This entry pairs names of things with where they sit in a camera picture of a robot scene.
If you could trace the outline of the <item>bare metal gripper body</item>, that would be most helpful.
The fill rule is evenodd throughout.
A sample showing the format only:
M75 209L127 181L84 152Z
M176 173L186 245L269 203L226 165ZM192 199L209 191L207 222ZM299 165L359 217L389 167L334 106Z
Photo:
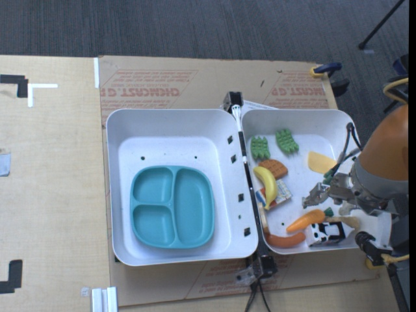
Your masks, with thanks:
M328 195L335 203L346 202L351 207L359 207L359 198L363 193L361 184L350 174L336 173L331 180Z

